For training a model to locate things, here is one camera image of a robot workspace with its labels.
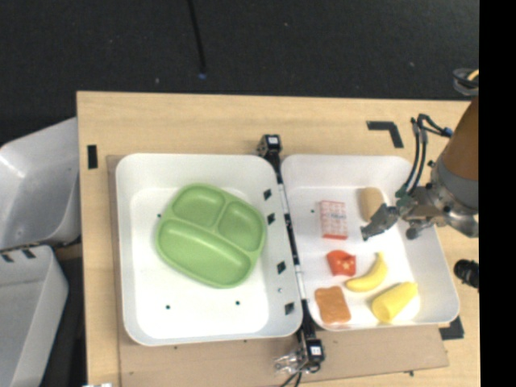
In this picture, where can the red and white carton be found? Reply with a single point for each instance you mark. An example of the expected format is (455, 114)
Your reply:
(334, 220)

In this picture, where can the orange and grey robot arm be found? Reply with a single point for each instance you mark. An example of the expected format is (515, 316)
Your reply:
(463, 155)

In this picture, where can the thin black and white rod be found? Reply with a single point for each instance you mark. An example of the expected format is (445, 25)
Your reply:
(291, 236)

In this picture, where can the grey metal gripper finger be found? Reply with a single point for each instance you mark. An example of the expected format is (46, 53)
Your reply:
(386, 211)
(370, 230)

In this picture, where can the white plastic tray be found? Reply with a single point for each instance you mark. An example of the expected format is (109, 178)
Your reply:
(427, 280)
(201, 317)

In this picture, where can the yellow banana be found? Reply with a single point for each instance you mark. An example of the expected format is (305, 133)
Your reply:
(373, 277)

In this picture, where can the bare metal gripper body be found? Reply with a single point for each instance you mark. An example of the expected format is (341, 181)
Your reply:
(427, 209)

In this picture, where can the orange biscuit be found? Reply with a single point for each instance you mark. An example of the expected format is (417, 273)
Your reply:
(331, 305)

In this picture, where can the green divided plate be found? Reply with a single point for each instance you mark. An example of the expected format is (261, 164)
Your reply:
(201, 244)

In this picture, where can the beige bread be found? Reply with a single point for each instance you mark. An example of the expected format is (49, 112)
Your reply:
(370, 202)

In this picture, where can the yellow cylinder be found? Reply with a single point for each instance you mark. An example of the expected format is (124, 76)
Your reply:
(393, 302)

